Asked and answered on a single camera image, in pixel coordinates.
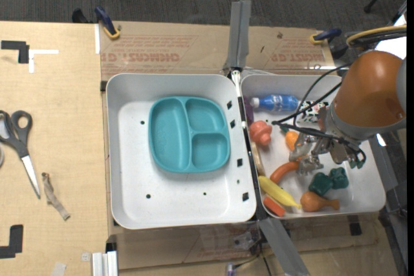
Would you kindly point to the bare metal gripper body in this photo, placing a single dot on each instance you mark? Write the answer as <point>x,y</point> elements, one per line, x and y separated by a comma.
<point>338,148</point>

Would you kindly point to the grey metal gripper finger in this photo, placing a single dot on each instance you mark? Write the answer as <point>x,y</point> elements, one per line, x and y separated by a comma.
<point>297,150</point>
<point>309,166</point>

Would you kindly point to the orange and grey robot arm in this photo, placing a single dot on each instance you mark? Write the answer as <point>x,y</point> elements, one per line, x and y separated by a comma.
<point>372,97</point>

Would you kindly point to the orange carrot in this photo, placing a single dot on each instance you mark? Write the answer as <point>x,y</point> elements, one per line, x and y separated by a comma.
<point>291,139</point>

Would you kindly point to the green broccoli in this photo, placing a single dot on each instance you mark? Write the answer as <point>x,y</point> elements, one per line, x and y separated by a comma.
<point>320,185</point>
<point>339,178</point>

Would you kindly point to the orange sausage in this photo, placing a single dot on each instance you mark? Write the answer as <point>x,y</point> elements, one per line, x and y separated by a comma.
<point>282,170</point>

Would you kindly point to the orange chicken drumstick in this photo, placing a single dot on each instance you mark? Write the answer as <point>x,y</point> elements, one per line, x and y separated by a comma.
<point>313,202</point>

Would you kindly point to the tan biscuit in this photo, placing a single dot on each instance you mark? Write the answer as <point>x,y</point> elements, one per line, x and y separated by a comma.
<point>257,156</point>

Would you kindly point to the pink toy ice cream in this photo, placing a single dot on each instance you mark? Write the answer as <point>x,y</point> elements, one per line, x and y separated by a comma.
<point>260,134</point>

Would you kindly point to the yellow banana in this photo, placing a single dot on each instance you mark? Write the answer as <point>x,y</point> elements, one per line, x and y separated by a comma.
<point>276,191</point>

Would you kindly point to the black and white carton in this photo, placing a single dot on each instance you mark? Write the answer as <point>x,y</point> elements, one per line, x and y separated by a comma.
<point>312,108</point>

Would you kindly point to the white plastic tray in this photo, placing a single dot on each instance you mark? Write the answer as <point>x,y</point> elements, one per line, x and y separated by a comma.
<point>136,171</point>
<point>362,190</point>

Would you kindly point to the blue plastic bottle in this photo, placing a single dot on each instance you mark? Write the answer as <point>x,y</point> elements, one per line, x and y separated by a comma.
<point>278,103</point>

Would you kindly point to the red-orange block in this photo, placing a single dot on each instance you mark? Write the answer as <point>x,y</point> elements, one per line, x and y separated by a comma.
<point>274,206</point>

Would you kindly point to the blue divided plate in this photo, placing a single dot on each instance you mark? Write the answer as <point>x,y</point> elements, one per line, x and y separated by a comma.
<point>171,135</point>

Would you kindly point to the brown cardboard board red print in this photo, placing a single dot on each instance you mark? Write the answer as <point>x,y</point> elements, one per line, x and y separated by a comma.
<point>161,51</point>

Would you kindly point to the crumpled grey tape strip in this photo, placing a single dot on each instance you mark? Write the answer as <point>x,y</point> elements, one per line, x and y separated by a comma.
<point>51,194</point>

